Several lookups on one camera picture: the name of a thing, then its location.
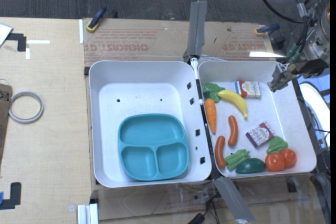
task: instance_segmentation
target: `blue object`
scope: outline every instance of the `blue object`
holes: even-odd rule
[[[271,25],[266,25],[264,27],[260,27],[257,29],[258,33],[266,33],[268,32],[268,35],[270,36],[274,31],[279,30],[280,25],[278,24],[271,24]]]
[[[107,11],[107,8],[105,6],[102,6],[96,15],[93,17],[92,21],[89,24],[89,28],[94,28],[95,25],[98,23],[99,19],[103,17],[104,13]]]
[[[127,175],[141,180],[173,178],[185,172],[189,149],[182,123],[168,114],[141,114],[119,126],[118,149]]]

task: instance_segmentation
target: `blue clamp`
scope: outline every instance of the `blue clamp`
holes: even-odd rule
[[[270,36],[274,31],[279,30],[280,29],[280,25],[278,24],[271,24],[271,25],[266,25],[264,27],[260,27],[260,28],[254,28],[253,33],[256,36],[263,36],[265,33],[268,33],[268,35]]]
[[[103,17],[104,13],[107,11],[107,8],[105,6],[102,6],[99,11],[96,13],[96,15],[93,17],[91,22],[89,22],[86,26],[86,30],[89,32],[94,32],[98,28],[99,24],[98,21],[100,18]]]

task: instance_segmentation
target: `toy carrot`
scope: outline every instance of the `toy carrot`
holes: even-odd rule
[[[205,113],[206,117],[208,119],[208,124],[211,129],[212,134],[216,133],[216,105],[215,101],[212,100],[211,98],[207,98],[204,101],[204,108],[205,108]]]

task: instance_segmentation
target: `white paper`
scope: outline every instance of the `white paper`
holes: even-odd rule
[[[9,33],[12,31],[12,27],[0,23],[0,47],[6,40]]]

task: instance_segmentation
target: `toy sausage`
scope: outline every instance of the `toy sausage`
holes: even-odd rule
[[[238,138],[238,124],[234,116],[229,116],[228,120],[229,120],[231,133],[230,133],[229,140],[227,141],[227,144],[229,146],[234,146],[237,143],[237,138]]]
[[[225,143],[225,137],[222,135],[218,137],[215,145],[215,158],[216,163],[219,169],[223,169],[226,166],[224,157],[223,157],[223,148]]]

